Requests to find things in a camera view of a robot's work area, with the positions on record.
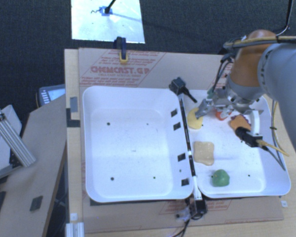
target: blue clamp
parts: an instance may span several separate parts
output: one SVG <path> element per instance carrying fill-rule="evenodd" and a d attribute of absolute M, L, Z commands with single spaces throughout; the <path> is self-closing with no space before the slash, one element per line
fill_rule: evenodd
<path fill-rule="evenodd" d="M 114 40 L 113 48 L 120 49 L 119 60 L 121 63 L 126 63 L 128 61 L 128 55 L 126 53 L 126 38 L 117 37 Z"/>

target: screen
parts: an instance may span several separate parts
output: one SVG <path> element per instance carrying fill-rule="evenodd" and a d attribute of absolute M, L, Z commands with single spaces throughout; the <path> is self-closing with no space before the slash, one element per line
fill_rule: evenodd
<path fill-rule="evenodd" d="M 50 90 L 48 91 L 50 100 L 53 101 L 54 99 L 64 95 L 66 93 L 66 90 L 63 89 L 55 89 L 55 90 Z"/>

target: black carpet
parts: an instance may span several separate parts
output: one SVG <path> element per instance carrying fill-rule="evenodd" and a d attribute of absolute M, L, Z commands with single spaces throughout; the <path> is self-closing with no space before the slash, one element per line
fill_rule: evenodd
<path fill-rule="evenodd" d="M 230 38 L 285 25 L 288 0 L 140 0 L 146 44 L 129 49 L 218 53 Z M 296 0 L 291 16 L 296 35 Z M 71 39 L 71 0 L 0 0 L 0 107 L 20 119 L 42 86 L 64 83 L 64 49 L 111 48 Z"/>

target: robotic arm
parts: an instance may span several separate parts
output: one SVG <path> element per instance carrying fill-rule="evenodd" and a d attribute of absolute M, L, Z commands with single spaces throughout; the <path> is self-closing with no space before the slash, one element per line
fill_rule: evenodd
<path fill-rule="evenodd" d="M 224 119 L 237 110 L 252 112 L 250 105 L 263 94 L 277 101 L 285 128 L 296 151 L 296 37 L 277 37 L 257 30 L 245 40 L 226 43 L 227 49 L 241 47 L 223 88 L 211 88 L 195 113 L 199 118 L 212 108 Z"/>

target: protective paper sheet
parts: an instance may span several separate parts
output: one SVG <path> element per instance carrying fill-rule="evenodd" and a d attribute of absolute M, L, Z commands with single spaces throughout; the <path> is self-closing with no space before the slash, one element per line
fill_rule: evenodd
<path fill-rule="evenodd" d="M 139 0 L 116 0 L 104 14 L 111 1 L 72 0 L 72 38 L 114 41 L 120 36 L 128 43 L 145 43 Z"/>

